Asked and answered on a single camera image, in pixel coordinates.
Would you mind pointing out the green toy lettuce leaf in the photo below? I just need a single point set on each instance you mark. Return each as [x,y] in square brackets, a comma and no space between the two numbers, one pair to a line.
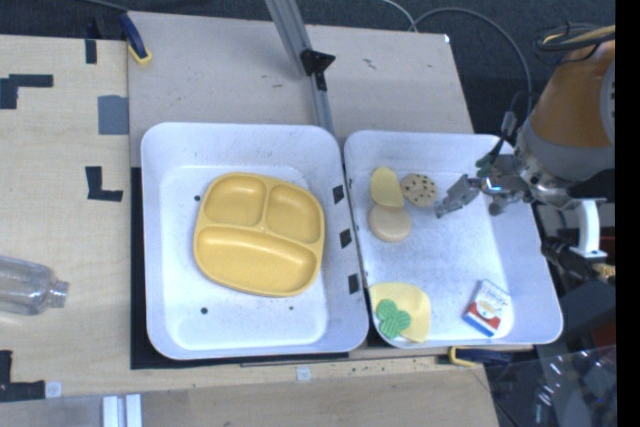
[392,317]

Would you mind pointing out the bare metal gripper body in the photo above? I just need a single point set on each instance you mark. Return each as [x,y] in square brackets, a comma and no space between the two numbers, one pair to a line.
[515,182]

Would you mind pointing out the clear plastic bottle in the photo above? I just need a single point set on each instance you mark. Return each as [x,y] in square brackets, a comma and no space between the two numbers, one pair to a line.
[25,285]

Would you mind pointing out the white plastic tray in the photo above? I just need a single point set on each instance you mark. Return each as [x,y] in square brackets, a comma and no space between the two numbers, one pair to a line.
[450,265]
[175,215]

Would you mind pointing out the chocolate chip toy cookie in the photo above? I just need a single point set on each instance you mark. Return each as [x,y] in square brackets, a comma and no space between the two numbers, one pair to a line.
[419,191]

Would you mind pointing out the yellow divided plate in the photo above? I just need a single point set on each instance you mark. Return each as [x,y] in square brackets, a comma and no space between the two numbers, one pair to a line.
[255,255]

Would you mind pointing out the yellow toy crisp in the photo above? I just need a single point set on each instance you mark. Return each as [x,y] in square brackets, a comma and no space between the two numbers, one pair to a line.
[385,185]

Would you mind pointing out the pale wood board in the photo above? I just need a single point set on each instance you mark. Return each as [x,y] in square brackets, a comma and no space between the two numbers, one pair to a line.
[225,80]

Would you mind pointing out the small red and white carton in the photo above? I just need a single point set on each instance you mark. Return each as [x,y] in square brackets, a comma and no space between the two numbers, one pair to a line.
[487,310]

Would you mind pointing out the tan round toy biscuit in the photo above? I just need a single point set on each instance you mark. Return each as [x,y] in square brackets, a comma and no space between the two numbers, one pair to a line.
[390,225]

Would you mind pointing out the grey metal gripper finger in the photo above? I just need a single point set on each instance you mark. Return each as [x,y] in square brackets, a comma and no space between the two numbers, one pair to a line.
[457,196]
[502,203]

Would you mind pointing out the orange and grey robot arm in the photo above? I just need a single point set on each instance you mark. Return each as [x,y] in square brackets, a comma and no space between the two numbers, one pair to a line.
[570,115]

